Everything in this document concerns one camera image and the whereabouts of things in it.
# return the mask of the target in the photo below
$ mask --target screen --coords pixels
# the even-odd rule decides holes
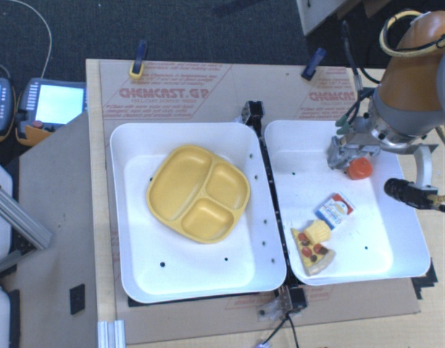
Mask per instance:
[[[43,123],[67,124],[84,108],[84,89],[41,85],[36,120]]]

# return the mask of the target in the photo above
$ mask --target black floor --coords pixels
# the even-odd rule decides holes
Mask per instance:
[[[150,60],[305,65],[323,47],[322,65],[348,65],[341,22],[330,17],[305,38],[296,0],[19,1],[36,9],[51,29],[48,79],[84,81],[86,59],[132,59],[142,38],[149,42]],[[406,8],[445,10],[445,0],[393,0],[370,19],[360,4],[345,17],[360,65],[388,64],[378,33],[387,18]],[[17,94],[41,76],[48,50],[40,17],[22,4],[0,1],[0,65],[10,71]],[[0,163],[24,151],[9,137],[0,143]]]

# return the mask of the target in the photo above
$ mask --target blue clamp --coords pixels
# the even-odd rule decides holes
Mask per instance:
[[[303,72],[301,73],[301,76],[303,78],[306,78],[308,81],[310,81],[313,77],[313,75],[316,73],[316,67],[321,63],[321,61],[325,57],[326,51],[323,48],[318,48],[315,52],[315,55],[312,56],[312,58],[309,60],[308,65],[305,67]]]
[[[148,44],[146,40],[141,40],[138,45],[136,60],[133,62],[129,69],[129,76],[134,80],[138,80],[139,78],[141,78],[142,73],[144,73],[143,61],[146,58],[147,50]]]

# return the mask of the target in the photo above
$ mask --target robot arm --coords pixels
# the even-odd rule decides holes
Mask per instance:
[[[415,17],[396,49],[388,46],[388,29],[400,19]],[[445,12],[420,14],[406,11],[387,20],[380,33],[380,46],[392,56],[375,89],[358,88],[358,100],[336,125],[340,127],[328,150],[332,169],[380,150],[413,154],[417,181],[390,179],[385,191],[418,209],[445,211],[436,187],[430,185],[431,152],[436,145],[413,144],[434,128],[445,125]],[[357,116],[363,98],[367,112]]]

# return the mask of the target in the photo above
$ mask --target toy pizza slice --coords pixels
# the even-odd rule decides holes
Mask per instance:
[[[308,276],[313,276],[324,270],[333,260],[336,253],[319,242],[313,244],[304,232],[292,228],[296,246],[300,253],[301,263]]]

